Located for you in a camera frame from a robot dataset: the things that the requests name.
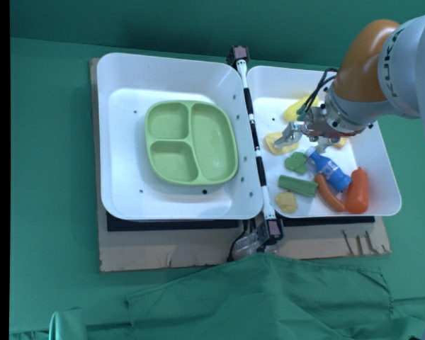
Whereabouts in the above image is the green divided plate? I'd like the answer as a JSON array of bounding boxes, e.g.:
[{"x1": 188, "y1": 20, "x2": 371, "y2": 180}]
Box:
[{"x1": 144, "y1": 100, "x2": 239, "y2": 186}]

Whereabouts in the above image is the yellow toy corn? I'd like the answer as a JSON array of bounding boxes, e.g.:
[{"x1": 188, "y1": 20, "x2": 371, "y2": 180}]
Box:
[{"x1": 282, "y1": 93, "x2": 320, "y2": 123}]

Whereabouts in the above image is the green toy celery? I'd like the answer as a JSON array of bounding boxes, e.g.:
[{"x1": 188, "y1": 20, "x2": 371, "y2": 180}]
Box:
[{"x1": 278, "y1": 174, "x2": 319, "y2": 198}]

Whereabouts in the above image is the white plastic tray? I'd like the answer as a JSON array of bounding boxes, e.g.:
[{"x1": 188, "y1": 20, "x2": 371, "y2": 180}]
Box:
[
  {"x1": 246, "y1": 65, "x2": 402, "y2": 218},
  {"x1": 96, "y1": 52, "x2": 264, "y2": 221}
]

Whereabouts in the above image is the brown cardboard board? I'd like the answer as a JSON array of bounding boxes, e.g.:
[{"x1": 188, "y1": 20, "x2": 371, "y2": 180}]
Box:
[{"x1": 89, "y1": 57, "x2": 392, "y2": 273}]

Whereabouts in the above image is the green cloth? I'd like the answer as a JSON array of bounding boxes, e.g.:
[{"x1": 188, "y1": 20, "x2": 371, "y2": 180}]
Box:
[{"x1": 125, "y1": 252, "x2": 425, "y2": 340}]

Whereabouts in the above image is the thin black and white rod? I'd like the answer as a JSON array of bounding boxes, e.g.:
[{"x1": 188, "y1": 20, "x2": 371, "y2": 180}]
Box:
[{"x1": 235, "y1": 59, "x2": 278, "y2": 222}]

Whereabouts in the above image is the green toy broccoli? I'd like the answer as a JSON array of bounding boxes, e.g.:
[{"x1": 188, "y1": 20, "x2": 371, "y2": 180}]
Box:
[{"x1": 284, "y1": 151, "x2": 309, "y2": 175}]

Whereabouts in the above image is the yellow lumpy toy food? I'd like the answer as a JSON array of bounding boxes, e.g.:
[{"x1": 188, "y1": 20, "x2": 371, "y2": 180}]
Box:
[{"x1": 274, "y1": 191, "x2": 299, "y2": 215}]

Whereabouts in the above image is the black block with wires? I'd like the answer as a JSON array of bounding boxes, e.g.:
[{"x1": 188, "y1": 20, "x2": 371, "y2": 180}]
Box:
[
  {"x1": 226, "y1": 45, "x2": 251, "y2": 67},
  {"x1": 258, "y1": 218, "x2": 284, "y2": 246}
]

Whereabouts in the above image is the yellow toy chip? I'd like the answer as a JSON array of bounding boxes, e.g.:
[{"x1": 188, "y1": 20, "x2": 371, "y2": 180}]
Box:
[{"x1": 264, "y1": 131, "x2": 300, "y2": 156}]

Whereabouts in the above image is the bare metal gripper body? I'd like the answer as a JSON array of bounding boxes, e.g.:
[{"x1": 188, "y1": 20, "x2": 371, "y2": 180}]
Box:
[{"x1": 302, "y1": 105, "x2": 368, "y2": 143}]

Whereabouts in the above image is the orange toy sausage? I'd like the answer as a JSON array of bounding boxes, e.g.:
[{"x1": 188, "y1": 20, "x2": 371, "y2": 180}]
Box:
[{"x1": 314, "y1": 174, "x2": 346, "y2": 213}]

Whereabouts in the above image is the blue toy bottle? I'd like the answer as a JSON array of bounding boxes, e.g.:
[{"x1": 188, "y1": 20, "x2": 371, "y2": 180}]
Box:
[{"x1": 304, "y1": 145, "x2": 352, "y2": 195}]

